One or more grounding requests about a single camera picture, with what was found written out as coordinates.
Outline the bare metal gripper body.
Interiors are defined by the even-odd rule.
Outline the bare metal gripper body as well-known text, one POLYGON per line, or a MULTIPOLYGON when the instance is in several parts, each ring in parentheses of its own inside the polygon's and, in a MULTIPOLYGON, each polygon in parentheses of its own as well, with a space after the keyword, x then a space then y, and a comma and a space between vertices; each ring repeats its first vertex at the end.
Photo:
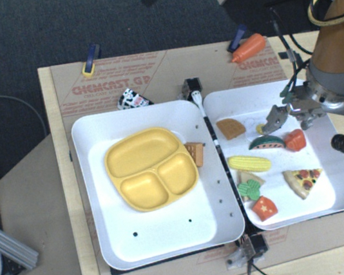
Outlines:
POLYGON ((344 115, 344 95, 327 90, 314 81, 295 86, 287 102, 289 114, 302 122, 326 113, 344 115))

